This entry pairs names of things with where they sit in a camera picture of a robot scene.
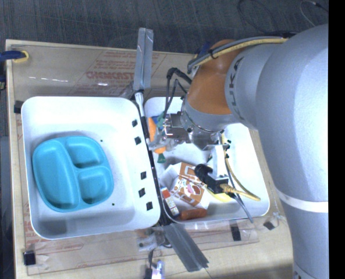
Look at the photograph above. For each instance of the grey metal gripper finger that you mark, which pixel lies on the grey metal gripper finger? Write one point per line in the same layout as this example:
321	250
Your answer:
155	143
170	145

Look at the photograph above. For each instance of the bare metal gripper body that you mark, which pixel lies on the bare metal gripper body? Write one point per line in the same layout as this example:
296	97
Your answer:
176	128

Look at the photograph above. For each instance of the orange carrot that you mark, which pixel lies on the orange carrot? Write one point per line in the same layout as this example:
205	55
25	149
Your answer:
152	126

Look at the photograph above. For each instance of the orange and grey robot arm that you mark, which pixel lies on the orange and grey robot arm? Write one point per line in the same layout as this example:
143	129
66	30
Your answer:
277	103

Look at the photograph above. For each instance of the white plastic tray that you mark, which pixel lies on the white plastic tray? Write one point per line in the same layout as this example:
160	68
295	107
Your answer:
248	161
117	115

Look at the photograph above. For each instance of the brown and white carton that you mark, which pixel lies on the brown and white carton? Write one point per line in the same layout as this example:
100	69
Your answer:
189	189

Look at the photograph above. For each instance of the small orange and white carton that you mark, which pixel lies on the small orange and white carton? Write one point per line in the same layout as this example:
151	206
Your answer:
170	201

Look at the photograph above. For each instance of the yellow banana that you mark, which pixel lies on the yellow banana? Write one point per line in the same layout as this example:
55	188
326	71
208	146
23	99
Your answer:
220	197

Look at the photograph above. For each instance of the brown sausage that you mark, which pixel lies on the brown sausage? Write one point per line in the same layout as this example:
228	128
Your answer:
193	214

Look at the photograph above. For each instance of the blue divided plate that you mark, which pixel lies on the blue divided plate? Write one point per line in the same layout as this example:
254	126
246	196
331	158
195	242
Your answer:
56	173

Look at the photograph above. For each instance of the brown cardboard board red print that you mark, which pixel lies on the brown cardboard board red print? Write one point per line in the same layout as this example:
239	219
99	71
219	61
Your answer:
82	68

